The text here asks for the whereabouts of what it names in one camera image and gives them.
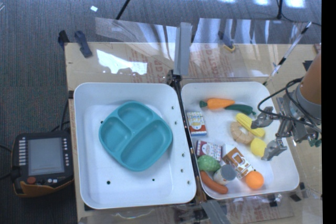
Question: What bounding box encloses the white plastic tray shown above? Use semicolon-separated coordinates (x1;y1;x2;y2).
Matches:
73;82;197;210
180;81;300;200

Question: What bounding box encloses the brown cardboard board red print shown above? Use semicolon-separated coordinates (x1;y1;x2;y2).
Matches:
64;41;322;224

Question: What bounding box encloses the black block with thin wires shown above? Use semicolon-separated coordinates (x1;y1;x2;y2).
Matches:
165;70;182;84

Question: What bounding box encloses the orange sausage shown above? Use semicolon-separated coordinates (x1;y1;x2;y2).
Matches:
199;170;229;195

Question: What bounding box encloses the yellow corn cob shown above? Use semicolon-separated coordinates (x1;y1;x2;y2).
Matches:
235;112;266;138

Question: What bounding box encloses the orange carrot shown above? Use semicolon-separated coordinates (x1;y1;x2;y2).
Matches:
198;98;236;110

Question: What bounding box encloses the orange fruit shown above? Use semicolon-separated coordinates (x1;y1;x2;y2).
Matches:
245;170;265;190

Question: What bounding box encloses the white can with grey lid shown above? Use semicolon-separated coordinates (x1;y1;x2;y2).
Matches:
213;164;237;186

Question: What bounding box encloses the yellow lemon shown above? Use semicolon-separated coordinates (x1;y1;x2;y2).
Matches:
249;137;268;158

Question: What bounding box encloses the brown and white carton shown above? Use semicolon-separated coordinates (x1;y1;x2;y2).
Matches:
222;146;255;180

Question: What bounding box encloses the green cucumber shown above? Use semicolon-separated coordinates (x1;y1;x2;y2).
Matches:
224;103;257;116

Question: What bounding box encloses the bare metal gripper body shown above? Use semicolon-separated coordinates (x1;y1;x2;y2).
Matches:
275;95;321;144

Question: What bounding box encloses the blue divided plate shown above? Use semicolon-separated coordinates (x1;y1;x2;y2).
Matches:
98;100;174;172

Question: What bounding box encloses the green broccoli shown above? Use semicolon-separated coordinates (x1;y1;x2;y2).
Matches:
197;154;222;173

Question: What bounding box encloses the white red and blue carton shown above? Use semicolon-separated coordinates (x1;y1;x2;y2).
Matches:
185;111;208;137

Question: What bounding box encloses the beige doughnut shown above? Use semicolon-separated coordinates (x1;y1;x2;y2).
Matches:
229;121;256;146

